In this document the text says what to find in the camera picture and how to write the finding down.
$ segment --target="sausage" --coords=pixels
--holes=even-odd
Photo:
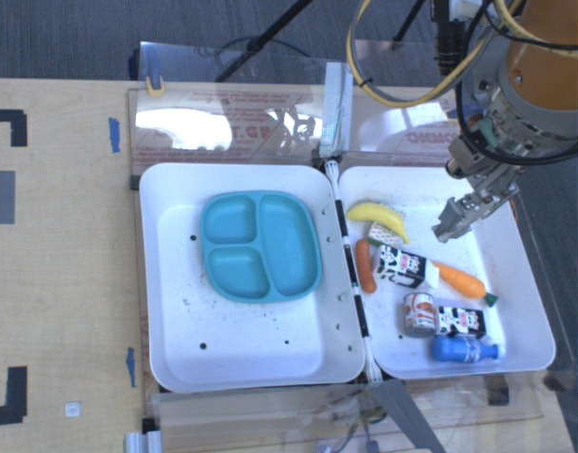
[[[356,242],[356,272],[361,289],[368,294],[373,294],[377,290],[377,284],[373,277],[371,268],[371,255],[368,248],[368,241],[364,238]]]

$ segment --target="can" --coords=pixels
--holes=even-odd
[[[424,292],[404,296],[404,333],[430,337],[435,333],[434,298]]]

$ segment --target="banana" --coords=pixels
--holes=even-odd
[[[394,231],[405,243],[410,242],[404,229],[404,220],[402,219],[402,216],[400,216],[396,210],[392,210],[381,203],[359,203],[348,210],[346,217],[349,220],[357,222],[377,222]]]

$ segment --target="gray floor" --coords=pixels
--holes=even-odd
[[[217,48],[261,34],[296,0],[0,0],[0,77],[127,80],[140,42]],[[345,59],[358,0],[314,0],[278,36],[311,57]],[[415,0],[376,0],[358,37],[390,40]],[[431,48],[424,8],[405,37]],[[291,52],[271,42],[266,51]],[[433,86],[432,56],[398,69],[388,84]],[[558,393],[578,451],[578,159],[527,170],[516,204],[525,245],[558,353],[548,386]]]

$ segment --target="blue plate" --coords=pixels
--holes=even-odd
[[[320,281],[315,225],[291,194],[219,194],[201,212],[200,231],[210,282],[228,299],[294,300]]]

